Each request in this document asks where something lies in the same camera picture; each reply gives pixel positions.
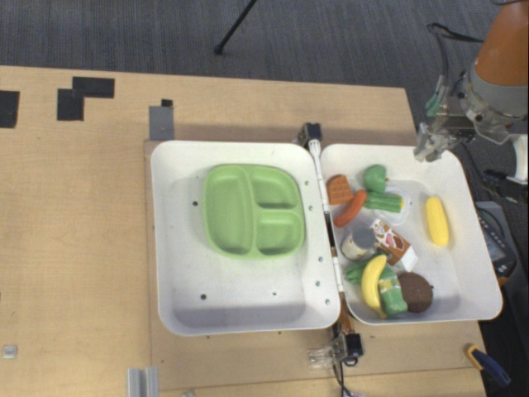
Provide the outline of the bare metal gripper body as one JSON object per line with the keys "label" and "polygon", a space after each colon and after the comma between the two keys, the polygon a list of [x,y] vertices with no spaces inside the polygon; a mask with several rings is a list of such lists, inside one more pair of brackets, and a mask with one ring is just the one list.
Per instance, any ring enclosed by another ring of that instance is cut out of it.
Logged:
{"label": "bare metal gripper body", "polygon": [[443,91],[429,107],[431,144],[456,144],[479,135],[495,144],[509,138],[508,128],[527,117],[527,91],[501,91],[484,97],[472,91]]}

